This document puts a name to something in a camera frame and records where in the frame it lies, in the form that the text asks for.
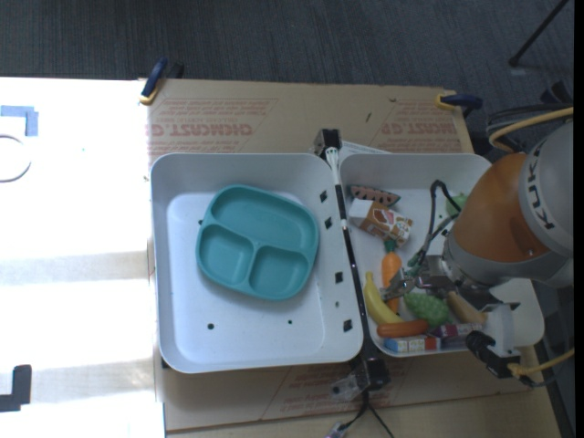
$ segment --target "yellow banana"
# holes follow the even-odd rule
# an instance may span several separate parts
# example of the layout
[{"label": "yellow banana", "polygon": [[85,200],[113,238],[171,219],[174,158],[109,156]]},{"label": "yellow banana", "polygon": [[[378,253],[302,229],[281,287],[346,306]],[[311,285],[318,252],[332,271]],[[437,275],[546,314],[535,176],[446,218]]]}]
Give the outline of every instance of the yellow banana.
[{"label": "yellow banana", "polygon": [[402,323],[403,319],[391,311],[391,309],[383,302],[380,291],[373,282],[373,273],[371,271],[365,273],[365,279],[363,296],[365,298],[367,314],[378,325],[383,323]]}]

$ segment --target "white tray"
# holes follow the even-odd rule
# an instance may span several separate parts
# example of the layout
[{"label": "white tray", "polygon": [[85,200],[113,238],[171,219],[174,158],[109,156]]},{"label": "white tray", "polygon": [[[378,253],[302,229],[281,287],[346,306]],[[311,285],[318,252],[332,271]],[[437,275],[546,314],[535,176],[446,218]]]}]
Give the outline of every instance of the white tray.
[{"label": "white tray", "polygon": [[[340,178],[345,185],[368,185],[401,196],[394,209],[413,220],[410,238],[398,250],[405,264],[428,230],[432,182],[442,180],[451,195],[469,193],[489,166],[473,154],[356,153],[342,159]],[[288,300],[239,294],[207,280],[198,268],[199,221],[215,194],[236,183],[295,200],[318,221],[320,241],[312,273],[303,290]],[[346,199],[349,206],[350,197]],[[186,373],[241,370],[342,362],[359,353],[360,313],[332,174],[322,159],[309,153],[168,154],[152,165],[151,200],[159,342],[170,367]],[[444,205],[437,193],[439,213]],[[350,235],[361,283],[365,272],[372,271],[380,286],[382,241],[353,227]],[[442,246],[438,236],[429,255],[439,255]],[[513,312],[516,346],[537,343],[544,324],[531,282],[515,279],[494,291],[505,302],[520,304]],[[411,318],[404,305],[400,313]],[[395,353],[384,348],[375,323],[369,323],[378,348],[393,357],[457,350]]]}]

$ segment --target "teal divided plate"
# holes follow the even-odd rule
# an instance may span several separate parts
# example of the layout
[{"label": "teal divided plate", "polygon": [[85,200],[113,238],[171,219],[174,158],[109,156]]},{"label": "teal divided plate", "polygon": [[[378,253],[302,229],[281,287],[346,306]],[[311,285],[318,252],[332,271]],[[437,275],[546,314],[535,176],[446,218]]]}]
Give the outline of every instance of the teal divided plate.
[{"label": "teal divided plate", "polygon": [[197,236],[197,262],[216,284],[284,300],[306,284],[318,249],[318,225],[304,206],[247,185],[223,188]]}]

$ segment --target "yellow cable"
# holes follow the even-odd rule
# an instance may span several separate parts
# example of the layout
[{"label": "yellow cable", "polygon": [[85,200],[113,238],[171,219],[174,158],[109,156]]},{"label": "yellow cable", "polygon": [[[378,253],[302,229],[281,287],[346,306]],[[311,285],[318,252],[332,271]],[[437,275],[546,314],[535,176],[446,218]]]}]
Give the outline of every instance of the yellow cable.
[{"label": "yellow cable", "polygon": [[498,138],[507,135],[511,131],[520,130],[525,127],[530,127],[532,125],[537,125],[538,123],[542,123],[544,121],[550,121],[555,119],[561,119],[562,117],[567,117],[574,114],[574,108],[568,107],[567,109],[555,110],[553,112],[544,113],[542,115],[537,115],[536,117],[532,117],[531,119],[521,120],[516,123],[512,123],[511,125],[507,125],[506,127],[502,128],[501,130],[495,131],[491,136],[489,136],[489,142],[492,146],[496,148],[506,151],[506,152],[513,152],[511,148],[506,146],[505,144],[497,141]]},{"label": "yellow cable", "polygon": [[522,367],[518,363],[509,363],[507,367],[511,370],[511,373],[515,377],[520,376],[529,376],[537,371],[542,371],[553,367],[554,365],[558,365],[561,361],[569,359],[574,355],[574,348],[570,349],[568,352],[563,353],[562,355],[555,357],[554,359],[547,361],[546,363],[542,363],[541,365],[537,365],[536,367]]}]

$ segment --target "gray carpet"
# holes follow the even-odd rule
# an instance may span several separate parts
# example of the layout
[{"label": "gray carpet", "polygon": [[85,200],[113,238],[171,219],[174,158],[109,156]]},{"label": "gray carpet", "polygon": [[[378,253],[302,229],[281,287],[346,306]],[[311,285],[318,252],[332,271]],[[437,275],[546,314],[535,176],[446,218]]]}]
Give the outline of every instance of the gray carpet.
[{"label": "gray carpet", "polygon": [[[0,0],[0,76],[134,79],[166,56],[185,78],[442,86],[484,101],[466,120],[480,141],[500,110],[556,83],[573,96],[574,0],[507,63],[559,1]],[[556,127],[514,134],[529,149]],[[549,389],[575,434],[573,386]]]}]

